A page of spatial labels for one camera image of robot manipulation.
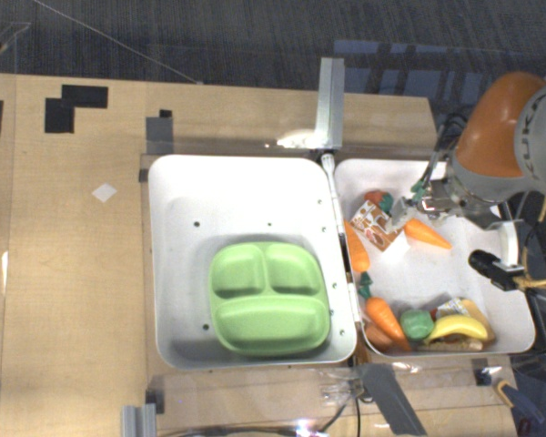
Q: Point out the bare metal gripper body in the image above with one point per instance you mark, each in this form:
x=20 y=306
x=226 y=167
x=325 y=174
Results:
x=441 y=203

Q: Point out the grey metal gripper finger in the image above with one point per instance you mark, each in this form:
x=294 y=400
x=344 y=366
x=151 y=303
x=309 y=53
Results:
x=399 y=225
x=398 y=207

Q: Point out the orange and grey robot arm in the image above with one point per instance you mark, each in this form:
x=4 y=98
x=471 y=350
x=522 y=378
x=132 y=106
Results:
x=491 y=135

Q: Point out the red and green toy vegetable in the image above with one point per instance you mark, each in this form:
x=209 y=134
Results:
x=374 y=196

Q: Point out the white and brown carton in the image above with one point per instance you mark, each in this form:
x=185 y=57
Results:
x=373 y=228

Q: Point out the white plastic tray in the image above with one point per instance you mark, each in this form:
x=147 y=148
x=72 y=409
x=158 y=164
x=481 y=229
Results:
x=432 y=276
x=186 y=262

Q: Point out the orange carrot with green top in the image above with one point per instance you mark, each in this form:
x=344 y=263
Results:
x=384 y=319

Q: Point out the white printed packet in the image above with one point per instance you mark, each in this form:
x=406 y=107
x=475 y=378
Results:
x=452 y=308

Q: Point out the brown sausage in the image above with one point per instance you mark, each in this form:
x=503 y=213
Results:
x=377 y=336

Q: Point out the yellow banana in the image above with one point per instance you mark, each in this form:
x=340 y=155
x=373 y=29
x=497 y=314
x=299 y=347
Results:
x=459 y=327

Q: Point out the tan bread slice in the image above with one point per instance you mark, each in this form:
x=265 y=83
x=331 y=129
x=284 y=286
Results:
x=480 y=317

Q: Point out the green divided plate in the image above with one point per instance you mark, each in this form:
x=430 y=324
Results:
x=268 y=307

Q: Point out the black cylinder on white bracket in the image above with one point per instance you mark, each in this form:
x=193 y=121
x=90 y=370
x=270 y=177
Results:
x=491 y=264

